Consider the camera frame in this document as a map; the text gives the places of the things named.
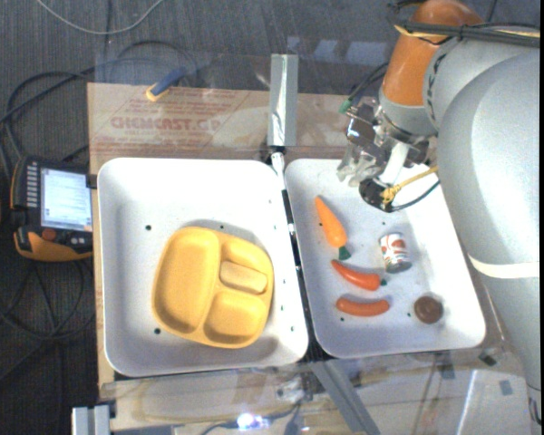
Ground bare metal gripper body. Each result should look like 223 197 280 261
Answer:
345 97 438 171

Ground orange carrot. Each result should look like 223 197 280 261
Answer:
314 195 353 262

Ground white and red can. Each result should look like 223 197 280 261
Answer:
378 231 413 275

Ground white plastic tray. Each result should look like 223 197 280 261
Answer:
96 156 310 378
283 158 488 360

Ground orange chili pepper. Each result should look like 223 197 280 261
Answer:
329 258 388 293

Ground orange sausage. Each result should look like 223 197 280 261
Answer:
335 295 392 318

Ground tan bread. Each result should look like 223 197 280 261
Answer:
219 259 269 295

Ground brown cardboard board red print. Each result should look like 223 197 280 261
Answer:
86 82 493 392

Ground yellow divided plate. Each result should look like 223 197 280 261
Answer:
151 226 276 350

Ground black cylinder on white bracket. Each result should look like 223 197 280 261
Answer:
358 141 410 213

